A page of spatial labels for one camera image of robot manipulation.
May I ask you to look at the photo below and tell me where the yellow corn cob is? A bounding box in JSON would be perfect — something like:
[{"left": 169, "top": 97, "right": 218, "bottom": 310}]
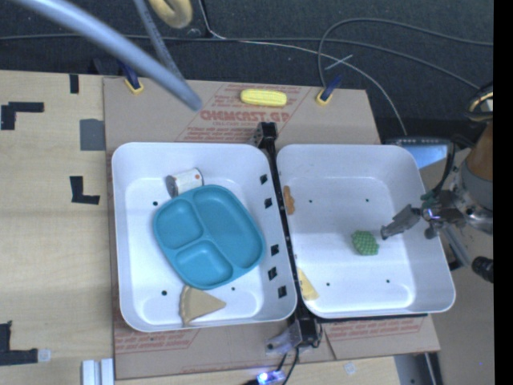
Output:
[{"left": 240, "top": 88, "right": 289, "bottom": 108}]

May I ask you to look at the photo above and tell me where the blue divided plate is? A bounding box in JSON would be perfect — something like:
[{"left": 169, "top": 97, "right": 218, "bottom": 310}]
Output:
[{"left": 151, "top": 184, "right": 267, "bottom": 291}]

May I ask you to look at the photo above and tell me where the yellow cheese wedge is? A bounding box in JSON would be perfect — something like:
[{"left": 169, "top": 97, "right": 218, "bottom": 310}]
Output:
[{"left": 297, "top": 267, "right": 321, "bottom": 302}]

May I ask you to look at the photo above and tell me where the orange biscuit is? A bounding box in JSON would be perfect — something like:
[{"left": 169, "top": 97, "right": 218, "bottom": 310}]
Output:
[{"left": 282, "top": 184, "right": 297, "bottom": 216}]

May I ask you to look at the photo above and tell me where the white can with orange dots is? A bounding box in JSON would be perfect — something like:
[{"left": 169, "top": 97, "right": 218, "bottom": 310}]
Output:
[{"left": 165, "top": 167, "right": 205, "bottom": 198}]

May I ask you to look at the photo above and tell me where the brown cardboard board red print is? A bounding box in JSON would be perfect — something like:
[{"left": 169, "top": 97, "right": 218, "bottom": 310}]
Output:
[{"left": 102, "top": 77, "right": 442, "bottom": 380}]

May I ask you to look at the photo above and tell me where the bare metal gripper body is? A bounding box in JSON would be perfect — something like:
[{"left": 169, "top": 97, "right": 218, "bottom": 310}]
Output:
[{"left": 418, "top": 197, "right": 495, "bottom": 240}]

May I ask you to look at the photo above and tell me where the tan pizza slice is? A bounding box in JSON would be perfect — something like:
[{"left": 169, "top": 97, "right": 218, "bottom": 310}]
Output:
[{"left": 178, "top": 285, "right": 228, "bottom": 326}]

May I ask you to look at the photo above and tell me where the black cylinder on white bracket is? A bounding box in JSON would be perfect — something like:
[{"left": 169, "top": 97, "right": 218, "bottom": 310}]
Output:
[{"left": 439, "top": 225, "right": 495, "bottom": 284}]

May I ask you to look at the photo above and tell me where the white plastic tray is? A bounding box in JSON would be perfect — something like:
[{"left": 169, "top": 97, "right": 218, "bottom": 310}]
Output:
[
  {"left": 275, "top": 143, "right": 458, "bottom": 320},
  {"left": 111, "top": 141, "right": 299, "bottom": 334}
]

